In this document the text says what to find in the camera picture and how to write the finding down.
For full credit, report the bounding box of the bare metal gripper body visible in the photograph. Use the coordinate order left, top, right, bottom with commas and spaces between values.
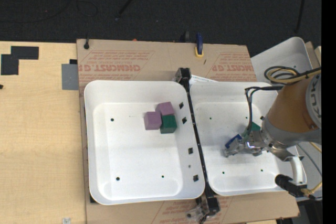
242, 130, 290, 162

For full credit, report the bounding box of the blue cube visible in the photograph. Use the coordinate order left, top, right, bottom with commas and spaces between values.
225, 134, 243, 150

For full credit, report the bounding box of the white plastic tray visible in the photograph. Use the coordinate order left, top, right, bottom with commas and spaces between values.
83, 80, 206, 206
189, 81, 307, 197

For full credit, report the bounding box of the thin black rod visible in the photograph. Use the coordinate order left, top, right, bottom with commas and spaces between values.
180, 78, 215, 200

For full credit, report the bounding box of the green cube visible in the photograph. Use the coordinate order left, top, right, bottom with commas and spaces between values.
159, 114, 177, 135

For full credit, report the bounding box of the white paper strip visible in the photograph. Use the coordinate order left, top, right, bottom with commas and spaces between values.
189, 74, 219, 84

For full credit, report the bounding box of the purple cube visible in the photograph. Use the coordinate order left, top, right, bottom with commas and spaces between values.
155, 101, 175, 117
143, 111, 162, 131

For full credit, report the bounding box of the brown cardboard board red print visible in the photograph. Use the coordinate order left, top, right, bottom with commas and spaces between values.
76, 38, 300, 224

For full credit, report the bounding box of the black cylinder on white bracket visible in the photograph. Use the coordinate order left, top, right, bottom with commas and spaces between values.
274, 155, 308, 198

